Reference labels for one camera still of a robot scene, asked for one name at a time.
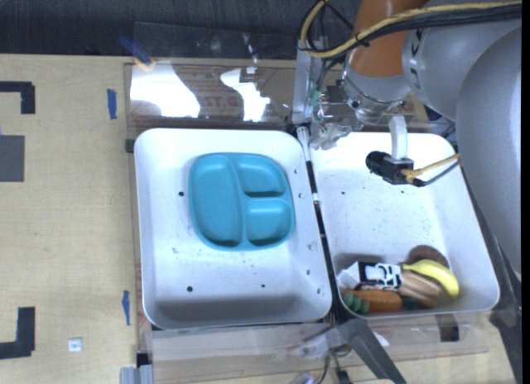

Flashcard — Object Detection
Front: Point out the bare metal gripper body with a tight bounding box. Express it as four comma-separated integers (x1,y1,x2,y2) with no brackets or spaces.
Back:
313,85,416,127

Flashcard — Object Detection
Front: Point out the white plastic tray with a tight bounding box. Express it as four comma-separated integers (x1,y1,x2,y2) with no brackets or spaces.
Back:
308,130,501,318
132,127,334,331

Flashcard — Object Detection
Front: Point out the blue divided plate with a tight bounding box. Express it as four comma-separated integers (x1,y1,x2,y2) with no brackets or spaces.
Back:
187,151,296,252

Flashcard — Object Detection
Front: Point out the black and white carton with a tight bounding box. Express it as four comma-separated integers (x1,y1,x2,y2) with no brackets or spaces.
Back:
357,261,404,291

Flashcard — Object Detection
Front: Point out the brown biscuit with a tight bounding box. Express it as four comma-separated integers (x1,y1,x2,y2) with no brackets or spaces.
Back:
408,244,451,270

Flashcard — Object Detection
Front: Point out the orange carrot with green top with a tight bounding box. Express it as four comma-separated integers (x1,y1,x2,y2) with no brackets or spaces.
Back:
340,288,404,316

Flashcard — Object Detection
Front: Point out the yellow banana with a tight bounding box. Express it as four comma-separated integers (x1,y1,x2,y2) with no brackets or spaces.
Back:
401,259,461,300

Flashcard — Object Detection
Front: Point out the tan bread roll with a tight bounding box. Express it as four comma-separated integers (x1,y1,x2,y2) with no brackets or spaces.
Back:
396,270,445,309

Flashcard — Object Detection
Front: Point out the black cylinder on white bracket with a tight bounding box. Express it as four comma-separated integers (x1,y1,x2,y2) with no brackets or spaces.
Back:
364,115,416,186

